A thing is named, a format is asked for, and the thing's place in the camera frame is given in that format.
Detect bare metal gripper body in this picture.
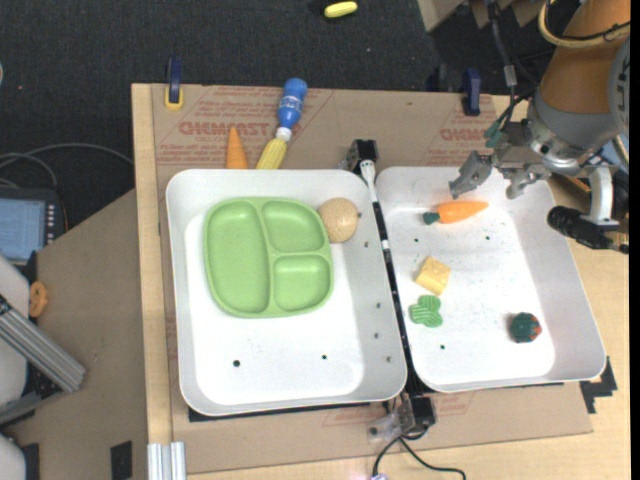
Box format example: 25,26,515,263
491,119,601,182

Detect orange carrot with green top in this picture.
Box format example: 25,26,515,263
422,200,490,227

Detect yellow cheese wedge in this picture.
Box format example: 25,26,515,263
414,255,452,297

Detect white plastic tray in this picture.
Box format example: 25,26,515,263
164,167,409,417
374,165,608,394

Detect thin black and white rod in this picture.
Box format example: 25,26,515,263
359,159,417,400

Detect beige round bread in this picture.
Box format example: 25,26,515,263
316,196,362,245

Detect dark green and orange toy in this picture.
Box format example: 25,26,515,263
508,311,544,344

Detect light green clover toy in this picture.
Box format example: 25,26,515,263
408,294,445,329

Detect blue bottle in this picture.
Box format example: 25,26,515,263
274,77,309,143

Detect yellow corn cob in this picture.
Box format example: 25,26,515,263
255,137,289,171

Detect yellow oval toy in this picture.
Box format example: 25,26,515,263
323,0,359,20

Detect plain orange carrot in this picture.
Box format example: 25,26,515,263
224,126,250,170

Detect green divided plate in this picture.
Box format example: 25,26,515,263
202,196,336,319

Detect brown cardboard board red print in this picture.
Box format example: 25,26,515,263
149,83,609,474

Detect black cylinder on white bracket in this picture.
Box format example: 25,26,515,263
546,165,630,255

